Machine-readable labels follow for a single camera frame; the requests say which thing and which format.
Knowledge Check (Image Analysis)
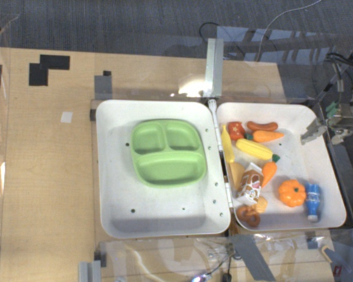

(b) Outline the white plastic tray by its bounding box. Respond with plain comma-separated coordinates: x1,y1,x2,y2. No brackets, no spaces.
216,102,348,232
95,99,232,240

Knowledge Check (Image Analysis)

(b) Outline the green divided plate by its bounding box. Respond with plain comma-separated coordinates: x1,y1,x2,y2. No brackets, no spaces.
131,119,208,189

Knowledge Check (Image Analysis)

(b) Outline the tan biscuit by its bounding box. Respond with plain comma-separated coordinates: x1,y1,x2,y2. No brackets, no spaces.
254,196,269,214

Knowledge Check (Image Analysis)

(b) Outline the orange pumpkin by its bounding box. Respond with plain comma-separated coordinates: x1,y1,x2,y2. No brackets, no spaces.
278,179,308,208

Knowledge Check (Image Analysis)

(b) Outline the red toy tomato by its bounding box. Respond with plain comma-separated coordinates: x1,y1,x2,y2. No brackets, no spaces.
227,121,247,142

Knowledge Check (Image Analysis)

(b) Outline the yellow banana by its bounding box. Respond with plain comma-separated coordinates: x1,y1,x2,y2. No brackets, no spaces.
221,124,236,165

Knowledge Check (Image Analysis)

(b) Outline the brown sausage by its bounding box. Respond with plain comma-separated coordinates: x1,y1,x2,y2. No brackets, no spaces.
246,120,279,132

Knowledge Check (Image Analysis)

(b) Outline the blue bottle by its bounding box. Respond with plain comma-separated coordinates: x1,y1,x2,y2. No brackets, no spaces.
304,182,322,223

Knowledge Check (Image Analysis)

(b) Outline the orange carrot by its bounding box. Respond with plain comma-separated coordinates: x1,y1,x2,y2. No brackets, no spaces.
244,130,285,144
261,153,281,189

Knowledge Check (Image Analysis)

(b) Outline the pale wood board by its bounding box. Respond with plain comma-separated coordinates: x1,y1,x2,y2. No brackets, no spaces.
93,51,353,282

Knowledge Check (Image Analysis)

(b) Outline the brown pretzel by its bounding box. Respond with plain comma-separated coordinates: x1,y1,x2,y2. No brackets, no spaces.
236,204,262,229

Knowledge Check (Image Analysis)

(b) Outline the brown and white carton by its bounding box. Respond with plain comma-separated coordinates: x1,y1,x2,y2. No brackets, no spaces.
237,162,265,207

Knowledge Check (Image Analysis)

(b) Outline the yellow corn cob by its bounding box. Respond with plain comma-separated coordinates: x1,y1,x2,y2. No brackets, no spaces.
235,138,274,161

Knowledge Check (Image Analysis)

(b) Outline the tan bread slice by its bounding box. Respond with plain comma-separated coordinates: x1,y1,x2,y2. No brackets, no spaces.
229,161,247,191

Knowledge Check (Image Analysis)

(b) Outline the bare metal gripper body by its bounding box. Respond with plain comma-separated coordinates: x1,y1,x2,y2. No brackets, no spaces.
326,103,353,136

